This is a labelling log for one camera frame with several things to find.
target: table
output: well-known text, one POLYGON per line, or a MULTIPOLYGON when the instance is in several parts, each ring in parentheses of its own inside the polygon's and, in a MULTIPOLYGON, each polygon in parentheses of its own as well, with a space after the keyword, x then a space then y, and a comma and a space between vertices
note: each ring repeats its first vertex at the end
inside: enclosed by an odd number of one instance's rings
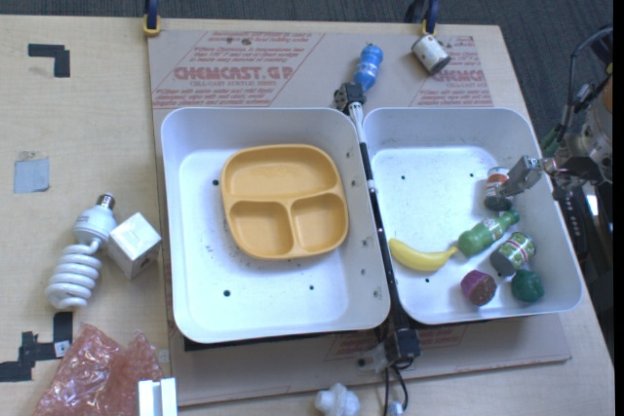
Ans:
MULTIPOLYGON (((415 34, 389 23, 164 19, 164 29, 415 34)), ((496 26, 443 25, 470 34, 495 106, 527 109, 496 26)), ((112 192, 124 220, 140 211, 160 227, 147 44, 141 19, 3 16, 0 18, 0 361, 15 360, 21 333, 52 341, 54 309, 43 290, 60 251, 73 243, 76 216, 112 192), (71 77, 55 78, 52 60, 29 57, 30 43, 63 44, 71 77), (46 191, 15 194, 14 163, 23 152, 49 159, 46 191)), ((408 414, 614 414, 614 368, 587 288, 573 311, 560 314, 571 359, 408 382, 408 414)), ((168 331, 162 262, 128 281, 104 262, 89 307, 74 313, 122 345, 140 329, 166 360, 168 331)), ((30 414, 58 362, 38 361, 32 381, 0 384, 4 414, 30 414)), ((356 387, 362 414, 378 414, 383 386, 356 387)), ((187 407, 180 414, 319 414, 315 394, 187 407)), ((401 398, 400 390, 395 392, 401 398)))

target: red plastic bag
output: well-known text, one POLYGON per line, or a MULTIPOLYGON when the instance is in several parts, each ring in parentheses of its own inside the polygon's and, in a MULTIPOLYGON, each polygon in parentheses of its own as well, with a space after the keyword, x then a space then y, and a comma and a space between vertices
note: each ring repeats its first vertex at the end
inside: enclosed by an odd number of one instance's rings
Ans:
POLYGON ((139 330, 124 349, 82 324, 33 416, 136 416, 138 382, 163 378, 155 350, 139 330))

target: white cube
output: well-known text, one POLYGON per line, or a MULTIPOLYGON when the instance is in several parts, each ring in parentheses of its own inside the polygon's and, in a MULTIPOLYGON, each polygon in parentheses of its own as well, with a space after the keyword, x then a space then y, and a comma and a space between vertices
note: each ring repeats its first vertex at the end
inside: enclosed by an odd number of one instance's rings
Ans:
POLYGON ((158 258, 162 239, 139 212, 110 232, 107 252, 131 280, 158 258))

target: banana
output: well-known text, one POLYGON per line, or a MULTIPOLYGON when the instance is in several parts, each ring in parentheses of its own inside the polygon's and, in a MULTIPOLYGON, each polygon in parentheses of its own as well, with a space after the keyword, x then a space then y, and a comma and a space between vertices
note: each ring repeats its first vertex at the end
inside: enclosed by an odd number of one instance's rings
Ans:
POLYGON ((457 246, 446 251, 419 251, 394 238, 388 240, 388 245, 393 257, 415 271, 437 271, 458 252, 457 246))

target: dark green ball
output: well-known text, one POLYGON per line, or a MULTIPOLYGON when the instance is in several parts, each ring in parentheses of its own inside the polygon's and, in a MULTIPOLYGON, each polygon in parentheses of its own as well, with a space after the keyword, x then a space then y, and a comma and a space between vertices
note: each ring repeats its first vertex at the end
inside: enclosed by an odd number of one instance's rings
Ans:
POLYGON ((539 276, 527 269, 518 269, 511 280, 514 296, 523 302, 532 303, 544 296, 544 286, 539 276))

